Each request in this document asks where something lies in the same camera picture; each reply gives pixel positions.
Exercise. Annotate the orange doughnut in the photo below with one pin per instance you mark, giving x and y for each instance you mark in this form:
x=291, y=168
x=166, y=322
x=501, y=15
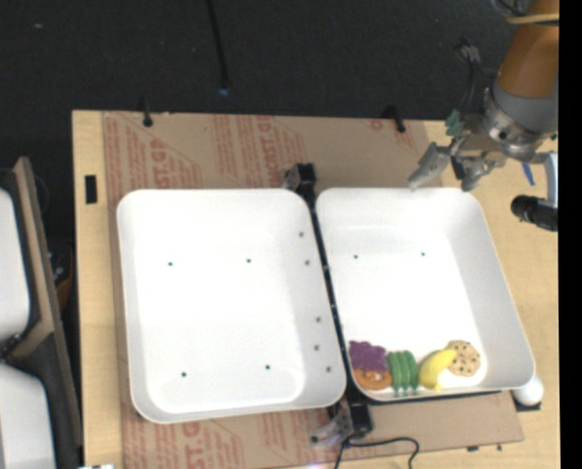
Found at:
x=372, y=380

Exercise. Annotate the green pea pods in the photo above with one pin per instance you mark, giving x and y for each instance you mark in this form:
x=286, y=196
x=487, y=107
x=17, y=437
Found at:
x=402, y=370

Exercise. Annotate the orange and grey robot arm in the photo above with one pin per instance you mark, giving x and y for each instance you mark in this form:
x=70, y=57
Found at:
x=530, y=61

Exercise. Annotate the black cylinder on white bracket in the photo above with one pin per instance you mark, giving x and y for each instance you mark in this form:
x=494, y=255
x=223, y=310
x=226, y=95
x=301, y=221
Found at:
x=535, y=210

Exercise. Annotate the brown cardboard board, red print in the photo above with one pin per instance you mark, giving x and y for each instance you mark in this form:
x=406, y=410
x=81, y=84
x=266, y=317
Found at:
x=252, y=149

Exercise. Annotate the yellow banana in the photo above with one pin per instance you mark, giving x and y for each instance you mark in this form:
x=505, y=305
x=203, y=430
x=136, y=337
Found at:
x=434, y=369

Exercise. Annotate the thin black rod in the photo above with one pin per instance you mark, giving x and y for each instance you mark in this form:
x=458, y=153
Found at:
x=328, y=281

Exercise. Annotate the brown chocolate chip biscuit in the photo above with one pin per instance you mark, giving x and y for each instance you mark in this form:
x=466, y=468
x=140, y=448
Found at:
x=467, y=358

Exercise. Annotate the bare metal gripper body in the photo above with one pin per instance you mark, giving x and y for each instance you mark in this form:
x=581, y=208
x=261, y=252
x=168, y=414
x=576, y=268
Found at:
x=506, y=142

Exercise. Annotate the white rounded object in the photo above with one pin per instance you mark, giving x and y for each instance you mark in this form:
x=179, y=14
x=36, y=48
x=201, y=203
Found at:
x=528, y=392

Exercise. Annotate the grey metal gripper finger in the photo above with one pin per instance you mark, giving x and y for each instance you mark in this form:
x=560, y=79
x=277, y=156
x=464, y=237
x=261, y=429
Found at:
x=473, y=174
x=427, y=165

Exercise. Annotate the purple grapes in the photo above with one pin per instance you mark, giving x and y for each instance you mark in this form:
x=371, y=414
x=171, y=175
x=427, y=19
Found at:
x=367, y=355

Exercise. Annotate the white plastic tray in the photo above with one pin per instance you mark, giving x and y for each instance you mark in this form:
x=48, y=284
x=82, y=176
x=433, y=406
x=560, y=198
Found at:
x=222, y=306
x=408, y=286

